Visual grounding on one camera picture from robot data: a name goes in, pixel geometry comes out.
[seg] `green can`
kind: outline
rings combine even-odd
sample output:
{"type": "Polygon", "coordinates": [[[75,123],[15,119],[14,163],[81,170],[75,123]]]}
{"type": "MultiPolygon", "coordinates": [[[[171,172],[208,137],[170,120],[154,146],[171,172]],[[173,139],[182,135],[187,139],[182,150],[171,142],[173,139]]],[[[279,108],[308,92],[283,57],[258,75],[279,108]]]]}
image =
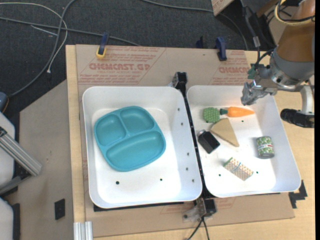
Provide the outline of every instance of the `green can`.
{"type": "Polygon", "coordinates": [[[274,145],[271,137],[262,136],[256,139],[258,156],[261,159],[273,158],[275,156],[274,145]]]}

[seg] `orange toy carrot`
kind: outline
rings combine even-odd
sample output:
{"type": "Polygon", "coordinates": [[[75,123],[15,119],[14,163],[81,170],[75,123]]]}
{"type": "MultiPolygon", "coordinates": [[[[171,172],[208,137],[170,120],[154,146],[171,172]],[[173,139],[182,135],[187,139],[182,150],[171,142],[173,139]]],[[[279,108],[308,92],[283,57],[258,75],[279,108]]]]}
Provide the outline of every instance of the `orange toy carrot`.
{"type": "Polygon", "coordinates": [[[231,106],[228,109],[220,109],[220,115],[227,115],[230,118],[239,118],[244,116],[249,116],[255,112],[243,107],[231,106]]]}

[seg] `wooden table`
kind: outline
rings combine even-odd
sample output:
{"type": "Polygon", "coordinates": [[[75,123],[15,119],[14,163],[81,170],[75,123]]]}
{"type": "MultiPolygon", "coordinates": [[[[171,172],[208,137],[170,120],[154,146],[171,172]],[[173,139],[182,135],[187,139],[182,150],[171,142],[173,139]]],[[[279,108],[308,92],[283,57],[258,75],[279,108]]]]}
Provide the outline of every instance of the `wooden table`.
{"type": "MultiPolygon", "coordinates": [[[[245,51],[249,63],[257,59],[255,51],[245,51]]],[[[84,223],[86,221],[83,163],[81,150],[81,131],[79,123],[79,95],[77,80],[77,54],[75,45],[66,46],[66,73],[68,88],[68,110],[70,128],[70,151],[72,169],[72,197],[73,220],[84,223]]],[[[302,99],[299,93],[278,92],[275,96],[279,112],[284,108],[301,109],[302,99]]],[[[294,158],[296,160],[301,179],[307,192],[305,200],[297,202],[294,210],[295,218],[277,221],[250,222],[231,225],[208,227],[210,239],[214,240],[270,240],[270,239],[315,239],[315,131],[283,122],[294,158]]],[[[149,239],[175,239],[183,240],[190,236],[194,228],[139,233],[131,235],[117,235],[109,237],[96,237],[95,239],[108,240],[149,240],[149,239]]],[[[207,239],[203,227],[192,239],[207,239]]]]}

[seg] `yellow cable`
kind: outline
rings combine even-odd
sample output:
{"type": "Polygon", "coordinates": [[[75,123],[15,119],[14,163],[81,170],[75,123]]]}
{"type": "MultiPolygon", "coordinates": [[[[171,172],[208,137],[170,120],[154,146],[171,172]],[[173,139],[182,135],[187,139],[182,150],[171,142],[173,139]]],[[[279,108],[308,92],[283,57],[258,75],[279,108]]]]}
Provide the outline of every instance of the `yellow cable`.
{"type": "Polygon", "coordinates": [[[274,8],[274,16],[279,22],[281,22],[281,23],[283,23],[285,25],[289,25],[289,26],[298,26],[298,25],[308,24],[311,21],[316,21],[316,16],[314,16],[313,18],[309,18],[309,19],[303,20],[303,21],[292,21],[292,22],[290,22],[290,21],[282,20],[278,15],[278,7],[281,6],[285,1],[287,1],[287,0],[281,0],[280,4],[277,4],[275,6],[275,8],[274,8]]]}

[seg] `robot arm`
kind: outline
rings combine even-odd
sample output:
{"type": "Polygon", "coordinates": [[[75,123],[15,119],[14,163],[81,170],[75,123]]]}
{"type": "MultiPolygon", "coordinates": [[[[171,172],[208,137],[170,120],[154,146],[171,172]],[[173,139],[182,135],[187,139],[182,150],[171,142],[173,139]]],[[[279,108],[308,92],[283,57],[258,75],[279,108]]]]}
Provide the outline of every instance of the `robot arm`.
{"type": "Polygon", "coordinates": [[[290,20],[279,17],[281,0],[274,9],[275,17],[286,24],[285,30],[274,50],[264,54],[270,56],[269,65],[250,69],[251,83],[246,82],[242,90],[243,105],[252,105],[267,94],[277,91],[301,92],[302,110],[284,109],[283,120],[301,127],[314,128],[315,117],[311,113],[314,86],[302,85],[315,74],[315,14],[316,0],[302,0],[290,20]]]}

